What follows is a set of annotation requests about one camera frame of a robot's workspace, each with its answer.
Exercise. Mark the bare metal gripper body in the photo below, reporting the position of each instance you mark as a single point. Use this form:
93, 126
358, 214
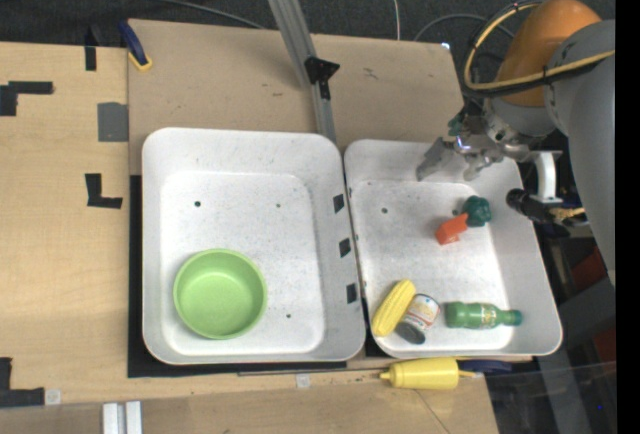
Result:
480, 139

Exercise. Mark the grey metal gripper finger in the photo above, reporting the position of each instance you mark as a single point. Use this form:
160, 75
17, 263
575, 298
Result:
434, 162
475, 168

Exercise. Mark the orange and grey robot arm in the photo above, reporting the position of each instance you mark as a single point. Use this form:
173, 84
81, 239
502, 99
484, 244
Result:
582, 87

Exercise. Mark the green broccoli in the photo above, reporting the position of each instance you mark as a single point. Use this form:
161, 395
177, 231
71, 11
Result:
477, 211

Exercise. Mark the orange block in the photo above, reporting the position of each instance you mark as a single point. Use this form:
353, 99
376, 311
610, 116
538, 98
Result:
451, 229

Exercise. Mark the white plastic tray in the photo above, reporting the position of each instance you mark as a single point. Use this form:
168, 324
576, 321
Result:
415, 262
250, 202

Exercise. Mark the green bottle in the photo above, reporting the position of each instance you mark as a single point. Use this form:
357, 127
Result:
472, 315

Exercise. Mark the yellow corn cob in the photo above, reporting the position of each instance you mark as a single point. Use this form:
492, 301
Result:
394, 307

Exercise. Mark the small white can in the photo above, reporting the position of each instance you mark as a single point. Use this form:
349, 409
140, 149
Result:
422, 313

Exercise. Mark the yellow squeeze bottle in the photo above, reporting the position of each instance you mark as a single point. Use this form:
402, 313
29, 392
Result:
425, 373

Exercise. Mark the brown cardboard board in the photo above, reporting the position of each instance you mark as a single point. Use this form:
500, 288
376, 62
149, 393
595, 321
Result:
225, 82

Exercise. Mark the green bowl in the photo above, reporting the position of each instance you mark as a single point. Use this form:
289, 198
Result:
219, 294

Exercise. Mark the black cylinder on white bracket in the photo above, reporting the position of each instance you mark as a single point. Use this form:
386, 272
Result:
530, 204

